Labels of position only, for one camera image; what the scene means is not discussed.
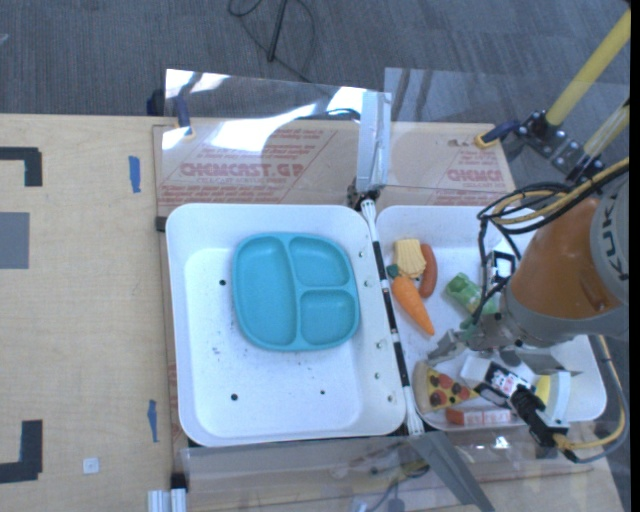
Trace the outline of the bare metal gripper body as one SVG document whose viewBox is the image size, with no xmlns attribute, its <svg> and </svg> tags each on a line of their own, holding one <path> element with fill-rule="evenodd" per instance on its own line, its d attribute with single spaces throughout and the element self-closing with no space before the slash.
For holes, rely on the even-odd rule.
<svg viewBox="0 0 640 512">
<path fill-rule="evenodd" d="M 508 312 L 472 317 L 464 332 L 464 342 L 475 351 L 499 349 L 522 342 L 525 335 L 514 316 Z"/>
</svg>

